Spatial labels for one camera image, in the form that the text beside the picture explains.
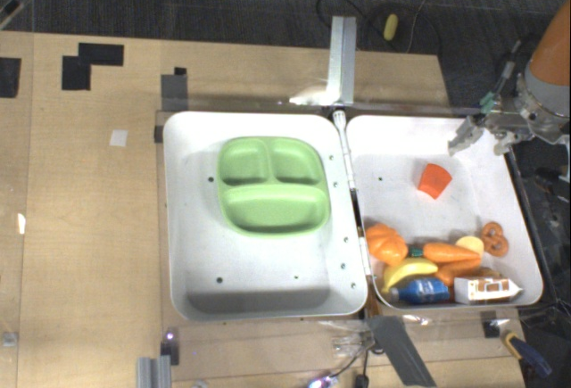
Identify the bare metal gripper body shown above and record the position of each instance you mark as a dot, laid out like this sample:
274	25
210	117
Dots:
519	121

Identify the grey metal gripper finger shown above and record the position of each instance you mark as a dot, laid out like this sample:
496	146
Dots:
466	137
502	144

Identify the orange wedge slice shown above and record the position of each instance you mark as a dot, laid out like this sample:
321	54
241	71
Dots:
433	180

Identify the brown pretzel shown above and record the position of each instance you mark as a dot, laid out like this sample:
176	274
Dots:
495	240

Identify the white plastic tray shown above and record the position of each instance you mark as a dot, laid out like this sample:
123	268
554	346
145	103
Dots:
392	203
263	270

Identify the pale yellow round potato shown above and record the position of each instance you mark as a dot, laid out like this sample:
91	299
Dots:
471	244

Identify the orange carrot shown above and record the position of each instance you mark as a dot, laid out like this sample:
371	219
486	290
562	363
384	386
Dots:
446	251

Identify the thin black and white rod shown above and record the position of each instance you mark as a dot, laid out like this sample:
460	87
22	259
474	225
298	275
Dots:
347	154

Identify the orange pumpkin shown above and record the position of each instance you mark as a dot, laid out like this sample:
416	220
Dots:
386	244

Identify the yellow oval object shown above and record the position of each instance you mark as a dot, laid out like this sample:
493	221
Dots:
391	26

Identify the orange sausage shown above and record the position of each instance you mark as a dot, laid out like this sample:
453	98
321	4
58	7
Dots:
455	271

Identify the yellow banana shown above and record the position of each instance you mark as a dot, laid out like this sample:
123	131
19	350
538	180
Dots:
410	269

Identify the white and brown carton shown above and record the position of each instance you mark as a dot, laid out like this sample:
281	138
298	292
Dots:
484	290

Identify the blue bottle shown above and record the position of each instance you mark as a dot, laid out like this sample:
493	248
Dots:
424	290

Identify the green divided plate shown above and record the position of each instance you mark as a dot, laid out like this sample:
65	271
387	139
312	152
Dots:
272	185

